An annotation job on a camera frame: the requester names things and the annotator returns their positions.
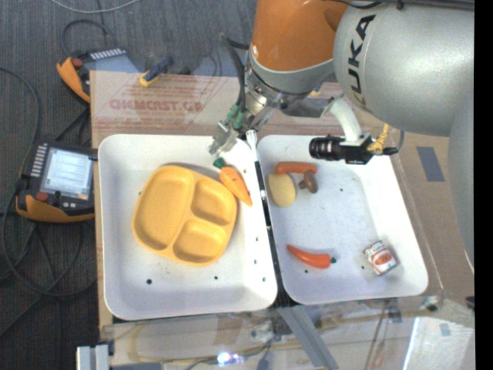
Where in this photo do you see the orange toy carrot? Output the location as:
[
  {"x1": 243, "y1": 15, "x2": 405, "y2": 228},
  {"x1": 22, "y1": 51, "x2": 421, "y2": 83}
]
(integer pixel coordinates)
[{"x1": 212, "y1": 156, "x2": 254, "y2": 208}]

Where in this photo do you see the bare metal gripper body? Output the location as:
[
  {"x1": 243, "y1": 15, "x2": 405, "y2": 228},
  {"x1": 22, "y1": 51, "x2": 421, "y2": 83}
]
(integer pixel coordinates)
[{"x1": 235, "y1": 86, "x2": 287, "y2": 135}]

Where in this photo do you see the white plastic tray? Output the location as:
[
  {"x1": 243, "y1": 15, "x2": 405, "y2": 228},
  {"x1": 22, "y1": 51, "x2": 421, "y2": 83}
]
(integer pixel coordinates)
[
  {"x1": 97, "y1": 133, "x2": 279, "y2": 321},
  {"x1": 256, "y1": 134, "x2": 430, "y2": 307}
]

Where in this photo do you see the orange toy chili pepper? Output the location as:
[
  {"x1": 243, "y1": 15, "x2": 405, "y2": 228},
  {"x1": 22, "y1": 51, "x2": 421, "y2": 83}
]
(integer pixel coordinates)
[{"x1": 286, "y1": 244, "x2": 337, "y2": 270}]

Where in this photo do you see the black cylinder on white bracket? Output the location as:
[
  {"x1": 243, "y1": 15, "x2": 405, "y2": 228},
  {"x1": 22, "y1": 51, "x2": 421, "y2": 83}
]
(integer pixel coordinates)
[{"x1": 308, "y1": 97, "x2": 377, "y2": 166}]

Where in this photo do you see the small white and red can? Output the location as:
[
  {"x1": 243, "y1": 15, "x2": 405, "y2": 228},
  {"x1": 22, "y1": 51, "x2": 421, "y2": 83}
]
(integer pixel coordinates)
[{"x1": 363, "y1": 240, "x2": 400, "y2": 277}]

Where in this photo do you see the brown cardboard board red print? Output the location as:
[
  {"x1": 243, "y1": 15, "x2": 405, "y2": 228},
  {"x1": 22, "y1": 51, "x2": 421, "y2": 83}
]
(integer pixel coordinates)
[{"x1": 89, "y1": 70, "x2": 475, "y2": 366}]

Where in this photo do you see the orange-red toy sausage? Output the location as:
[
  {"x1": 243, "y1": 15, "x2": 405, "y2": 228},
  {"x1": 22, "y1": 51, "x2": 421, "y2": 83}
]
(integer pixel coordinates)
[{"x1": 273, "y1": 161, "x2": 318, "y2": 176}]

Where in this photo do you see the beige toy potato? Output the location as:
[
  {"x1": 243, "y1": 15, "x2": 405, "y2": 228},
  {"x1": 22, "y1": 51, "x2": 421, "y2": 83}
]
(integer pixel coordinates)
[{"x1": 267, "y1": 172, "x2": 297, "y2": 208}]

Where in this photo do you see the brown toy mushroom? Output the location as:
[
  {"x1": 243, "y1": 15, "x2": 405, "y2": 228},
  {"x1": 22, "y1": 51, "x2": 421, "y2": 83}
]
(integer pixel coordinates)
[{"x1": 297, "y1": 170, "x2": 320, "y2": 194}]

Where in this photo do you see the yellow divided plate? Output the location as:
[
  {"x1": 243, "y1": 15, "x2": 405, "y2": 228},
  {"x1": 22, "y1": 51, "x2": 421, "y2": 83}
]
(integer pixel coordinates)
[{"x1": 130, "y1": 164, "x2": 239, "y2": 267}]

